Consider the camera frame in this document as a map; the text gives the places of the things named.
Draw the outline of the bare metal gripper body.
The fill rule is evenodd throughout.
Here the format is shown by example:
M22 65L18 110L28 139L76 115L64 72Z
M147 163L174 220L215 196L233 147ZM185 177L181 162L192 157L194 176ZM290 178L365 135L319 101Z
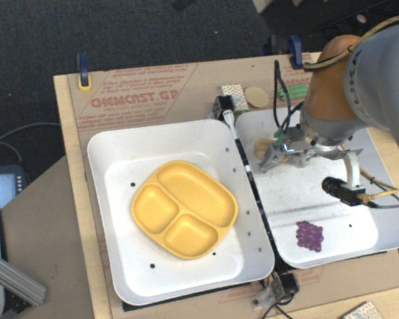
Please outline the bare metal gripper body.
M312 152L317 157L324 157L330 160L341 159L347 154L342 149L342 140L326 138L318 134L308 125L298 125L288 128L285 133L277 138L277 143L285 143L287 154L290 157L295 153Z

